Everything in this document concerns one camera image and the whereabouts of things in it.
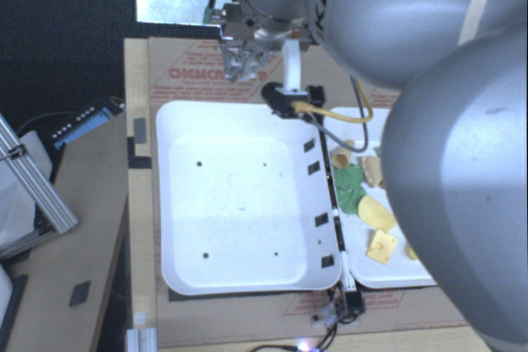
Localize brown cardboard board red print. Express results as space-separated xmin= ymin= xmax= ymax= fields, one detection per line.
xmin=123 ymin=37 xmax=484 ymax=352

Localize green toy lettuce leaf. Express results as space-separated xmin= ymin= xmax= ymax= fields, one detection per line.
xmin=332 ymin=163 xmax=368 ymax=216

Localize yellow toy cheese wedge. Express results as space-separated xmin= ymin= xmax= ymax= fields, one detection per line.
xmin=365 ymin=228 xmax=400 ymax=266

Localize beige toy bread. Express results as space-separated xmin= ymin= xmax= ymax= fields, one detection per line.
xmin=356 ymin=154 xmax=385 ymax=190

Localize beige toy cone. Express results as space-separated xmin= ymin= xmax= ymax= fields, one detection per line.
xmin=331 ymin=139 xmax=357 ymax=170

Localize black block with thin wires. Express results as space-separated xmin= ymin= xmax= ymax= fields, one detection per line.
xmin=328 ymin=287 xmax=366 ymax=323
xmin=306 ymin=84 xmax=328 ymax=117

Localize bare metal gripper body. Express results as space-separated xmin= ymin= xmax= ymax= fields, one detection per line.
xmin=218 ymin=2 xmax=313 ymax=54

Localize yellow rounded toy food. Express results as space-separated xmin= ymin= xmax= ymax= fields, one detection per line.
xmin=356 ymin=195 xmax=398 ymax=233

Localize white plastic tray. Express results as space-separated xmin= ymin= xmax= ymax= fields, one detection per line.
xmin=324 ymin=106 xmax=439 ymax=289
xmin=155 ymin=100 xmax=344 ymax=297

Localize black cylinder on white bracket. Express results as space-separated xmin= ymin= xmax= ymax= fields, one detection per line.
xmin=261 ymin=39 xmax=311 ymax=120

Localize thin black and white rod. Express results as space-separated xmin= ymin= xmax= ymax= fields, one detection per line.
xmin=316 ymin=122 xmax=355 ymax=290

